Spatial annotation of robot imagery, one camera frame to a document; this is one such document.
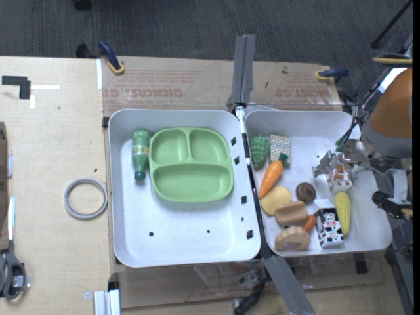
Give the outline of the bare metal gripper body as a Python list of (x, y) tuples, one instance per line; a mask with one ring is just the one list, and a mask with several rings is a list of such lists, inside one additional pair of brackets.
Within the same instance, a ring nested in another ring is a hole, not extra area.
[(381, 153), (368, 140), (349, 139), (340, 147), (339, 159), (342, 163), (358, 165), (379, 173), (387, 173), (396, 168), (396, 160)]

